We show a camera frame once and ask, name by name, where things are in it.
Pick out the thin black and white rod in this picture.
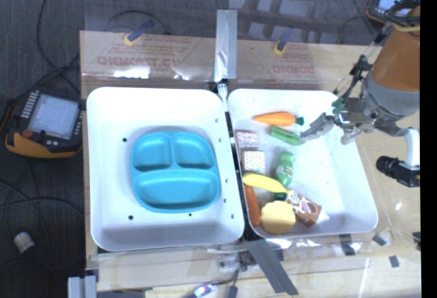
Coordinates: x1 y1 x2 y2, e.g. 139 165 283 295
217 83 252 241

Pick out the blue divided plate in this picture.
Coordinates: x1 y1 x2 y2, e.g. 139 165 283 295
129 130 221 214

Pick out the red and white carton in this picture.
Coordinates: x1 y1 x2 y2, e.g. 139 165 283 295
234 129 259 151

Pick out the white plastic tray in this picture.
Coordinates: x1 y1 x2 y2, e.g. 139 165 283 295
85 85 246 253
226 87 380 240

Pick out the small grey cylinder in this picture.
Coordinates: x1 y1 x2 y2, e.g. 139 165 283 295
13 230 36 254

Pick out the orange sausage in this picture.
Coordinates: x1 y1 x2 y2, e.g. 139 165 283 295
243 184 262 228

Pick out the black cylinder on white bracket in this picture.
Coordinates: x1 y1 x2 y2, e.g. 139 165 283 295
375 127 421 189

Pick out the orange carrot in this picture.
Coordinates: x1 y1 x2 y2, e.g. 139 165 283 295
253 111 305 128

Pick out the green bottle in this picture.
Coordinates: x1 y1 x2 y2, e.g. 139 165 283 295
273 150 296 189

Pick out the yellow round bread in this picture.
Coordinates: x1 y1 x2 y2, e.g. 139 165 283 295
260 200 297 236

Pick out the green bean pod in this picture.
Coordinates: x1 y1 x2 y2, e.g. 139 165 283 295
268 124 303 147

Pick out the brown carton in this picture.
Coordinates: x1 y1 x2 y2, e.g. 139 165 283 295
285 189 323 228

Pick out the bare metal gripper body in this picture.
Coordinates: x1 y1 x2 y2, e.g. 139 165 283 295
333 97 380 135

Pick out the white patterned carton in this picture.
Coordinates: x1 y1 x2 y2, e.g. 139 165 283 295
240 149 267 175

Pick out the yellow banana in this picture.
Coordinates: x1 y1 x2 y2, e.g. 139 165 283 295
241 172 290 195

